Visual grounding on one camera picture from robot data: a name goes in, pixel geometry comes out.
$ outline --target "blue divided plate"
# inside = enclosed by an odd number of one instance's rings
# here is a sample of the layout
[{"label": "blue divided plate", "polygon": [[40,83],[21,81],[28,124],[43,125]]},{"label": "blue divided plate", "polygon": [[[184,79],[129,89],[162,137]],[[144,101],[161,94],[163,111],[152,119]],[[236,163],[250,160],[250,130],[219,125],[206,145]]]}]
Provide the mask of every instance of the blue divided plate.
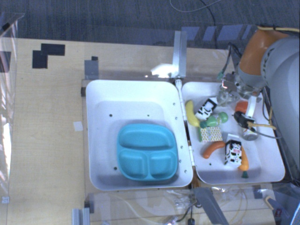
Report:
[{"label": "blue divided plate", "polygon": [[174,134],[154,124],[124,126],[117,140],[118,165],[122,174],[137,181],[162,181],[177,171]]}]

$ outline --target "yellow banana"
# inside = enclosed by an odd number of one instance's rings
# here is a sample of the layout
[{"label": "yellow banana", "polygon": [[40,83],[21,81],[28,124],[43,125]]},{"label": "yellow banana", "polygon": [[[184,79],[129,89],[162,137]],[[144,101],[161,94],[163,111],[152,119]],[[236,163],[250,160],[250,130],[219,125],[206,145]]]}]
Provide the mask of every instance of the yellow banana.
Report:
[{"label": "yellow banana", "polygon": [[194,114],[194,104],[192,100],[187,101],[186,112],[187,112],[188,123],[194,127],[199,127],[200,121],[197,119],[197,117]]}]

